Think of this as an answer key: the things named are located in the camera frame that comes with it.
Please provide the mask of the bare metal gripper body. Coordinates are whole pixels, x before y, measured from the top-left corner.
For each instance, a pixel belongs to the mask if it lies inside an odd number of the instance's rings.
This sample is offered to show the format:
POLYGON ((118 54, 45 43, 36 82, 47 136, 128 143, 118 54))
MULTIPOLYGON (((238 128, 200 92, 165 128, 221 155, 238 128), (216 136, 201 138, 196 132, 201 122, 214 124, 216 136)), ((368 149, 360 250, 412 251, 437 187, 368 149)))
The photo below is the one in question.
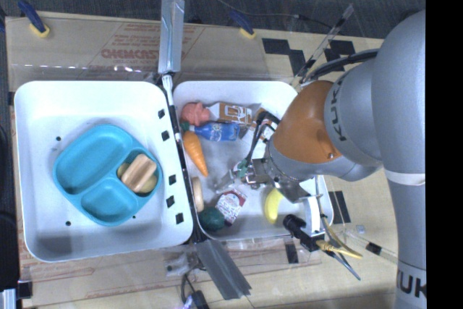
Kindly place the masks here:
POLYGON ((277 189, 291 203, 299 203, 308 197, 308 191, 301 186, 302 180, 282 172, 270 158, 252 159, 246 174, 258 175, 262 185, 277 189))

